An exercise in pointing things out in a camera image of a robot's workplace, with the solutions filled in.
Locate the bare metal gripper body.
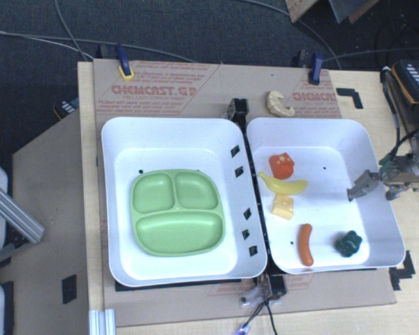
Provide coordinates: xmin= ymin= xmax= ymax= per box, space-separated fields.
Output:
xmin=379 ymin=153 xmax=419 ymax=192

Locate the beige croissant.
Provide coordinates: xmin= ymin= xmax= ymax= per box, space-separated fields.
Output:
xmin=265 ymin=89 xmax=297 ymax=119

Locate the yellow cheese wedge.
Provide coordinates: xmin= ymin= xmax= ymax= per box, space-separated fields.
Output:
xmin=271 ymin=193 xmax=295 ymax=221

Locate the white plastic tray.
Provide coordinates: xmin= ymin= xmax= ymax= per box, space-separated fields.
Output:
xmin=101 ymin=116 xmax=269 ymax=288
xmin=246 ymin=117 xmax=406 ymax=276

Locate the brown cardboard board red print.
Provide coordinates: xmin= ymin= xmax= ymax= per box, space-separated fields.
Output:
xmin=92 ymin=58 xmax=397 ymax=328

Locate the orange sausage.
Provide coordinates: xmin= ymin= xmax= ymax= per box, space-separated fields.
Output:
xmin=297 ymin=223 xmax=315 ymax=267

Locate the thin black rod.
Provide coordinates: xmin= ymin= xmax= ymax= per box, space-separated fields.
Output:
xmin=242 ymin=119 xmax=272 ymax=276

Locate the orange red toy food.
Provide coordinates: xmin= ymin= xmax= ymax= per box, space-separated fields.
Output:
xmin=268 ymin=151 xmax=296 ymax=181

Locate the yellow banana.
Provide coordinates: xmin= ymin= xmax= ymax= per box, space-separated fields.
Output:
xmin=257 ymin=171 xmax=309 ymax=195

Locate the green divided plate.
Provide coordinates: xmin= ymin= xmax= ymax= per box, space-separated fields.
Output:
xmin=129 ymin=168 xmax=227 ymax=258

